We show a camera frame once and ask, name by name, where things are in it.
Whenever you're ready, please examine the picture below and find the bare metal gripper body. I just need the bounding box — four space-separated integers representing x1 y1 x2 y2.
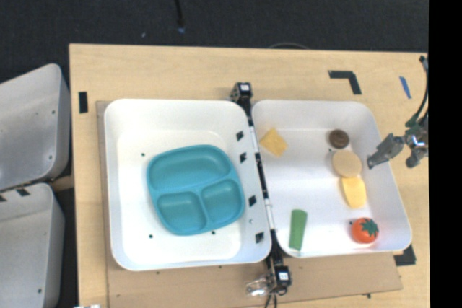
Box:
403 126 430 152

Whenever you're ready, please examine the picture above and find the tan round biscuit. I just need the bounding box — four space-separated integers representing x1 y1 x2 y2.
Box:
331 149 363 179

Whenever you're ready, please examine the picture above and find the dark brown round biscuit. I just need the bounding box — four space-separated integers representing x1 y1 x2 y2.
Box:
328 128 351 150

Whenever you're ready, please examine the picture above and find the pale yellow rounded slice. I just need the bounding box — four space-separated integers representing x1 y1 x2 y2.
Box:
340 175 368 210

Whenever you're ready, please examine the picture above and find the white plastic tray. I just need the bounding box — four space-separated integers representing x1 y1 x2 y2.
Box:
251 99 413 259
103 98 273 272

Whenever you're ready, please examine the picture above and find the orange tomato with green leaf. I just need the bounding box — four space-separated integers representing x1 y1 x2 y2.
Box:
351 216 380 245

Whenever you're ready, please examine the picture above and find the yellow cheese slice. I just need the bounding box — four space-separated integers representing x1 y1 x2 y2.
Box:
258 128 289 158

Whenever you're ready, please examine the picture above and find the green flat strip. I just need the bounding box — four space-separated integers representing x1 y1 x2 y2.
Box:
288 208 309 252

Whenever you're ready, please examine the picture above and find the thin black and white rod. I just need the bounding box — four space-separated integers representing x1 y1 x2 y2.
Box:
242 97 281 266

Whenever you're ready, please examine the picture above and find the blue divided plate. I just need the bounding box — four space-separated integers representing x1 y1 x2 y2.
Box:
146 144 247 237

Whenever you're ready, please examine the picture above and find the black block with thin wires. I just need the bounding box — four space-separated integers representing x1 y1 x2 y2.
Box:
266 264 293 289
230 82 254 102

